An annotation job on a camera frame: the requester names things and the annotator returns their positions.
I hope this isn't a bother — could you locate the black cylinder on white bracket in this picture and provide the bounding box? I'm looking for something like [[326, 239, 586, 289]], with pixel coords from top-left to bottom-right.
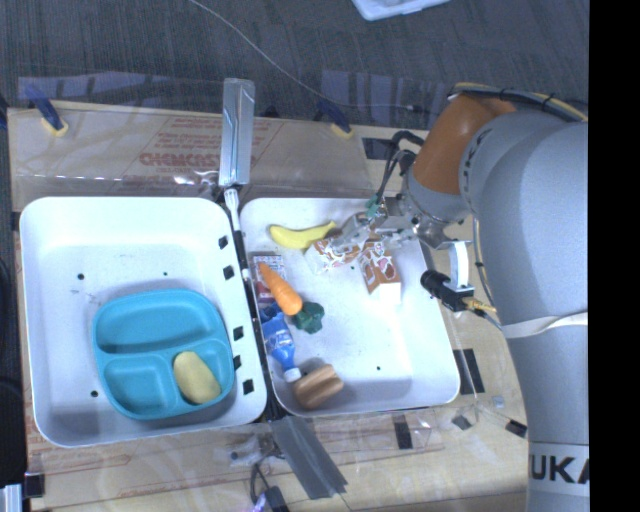
[[419, 239, 476, 314]]

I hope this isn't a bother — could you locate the white plastic tray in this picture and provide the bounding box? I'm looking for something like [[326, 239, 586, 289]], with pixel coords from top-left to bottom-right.
[[238, 197, 462, 419], [18, 195, 269, 448]]

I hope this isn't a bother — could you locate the yellow toy potato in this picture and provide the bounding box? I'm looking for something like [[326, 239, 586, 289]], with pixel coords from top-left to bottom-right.
[[172, 350, 223, 406]]

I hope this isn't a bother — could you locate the blue divided plate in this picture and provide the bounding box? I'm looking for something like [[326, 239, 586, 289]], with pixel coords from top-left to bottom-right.
[[91, 288, 237, 422]]

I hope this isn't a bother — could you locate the brown bread bun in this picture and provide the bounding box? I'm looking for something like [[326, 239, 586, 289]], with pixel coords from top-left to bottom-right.
[[291, 362, 346, 412]]

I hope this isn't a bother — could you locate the yellow banana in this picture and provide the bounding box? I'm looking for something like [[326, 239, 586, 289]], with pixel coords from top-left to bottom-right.
[[268, 220, 339, 252]]

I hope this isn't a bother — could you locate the green broccoli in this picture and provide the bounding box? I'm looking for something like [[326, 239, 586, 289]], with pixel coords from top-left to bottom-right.
[[291, 300, 327, 335]]

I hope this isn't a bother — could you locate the orange carrot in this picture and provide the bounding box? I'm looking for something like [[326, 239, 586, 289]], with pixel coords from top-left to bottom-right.
[[257, 261, 305, 317]]

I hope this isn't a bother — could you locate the orange and white carton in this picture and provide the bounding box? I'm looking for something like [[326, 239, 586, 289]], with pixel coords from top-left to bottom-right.
[[303, 233, 372, 276], [356, 239, 403, 306]]

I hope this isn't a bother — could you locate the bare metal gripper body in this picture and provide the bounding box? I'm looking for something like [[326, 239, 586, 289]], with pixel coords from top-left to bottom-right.
[[370, 195, 472, 252]]

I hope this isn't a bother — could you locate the red and white packet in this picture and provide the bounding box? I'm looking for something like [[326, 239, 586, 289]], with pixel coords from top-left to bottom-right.
[[250, 252, 289, 307]]

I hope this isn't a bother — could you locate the blue plastic bottle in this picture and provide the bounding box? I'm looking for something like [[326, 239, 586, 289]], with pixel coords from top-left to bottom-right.
[[258, 301, 303, 384]]

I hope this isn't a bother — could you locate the brown cardboard board red print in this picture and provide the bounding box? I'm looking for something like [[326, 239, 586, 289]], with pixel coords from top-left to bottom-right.
[[6, 99, 532, 512]]

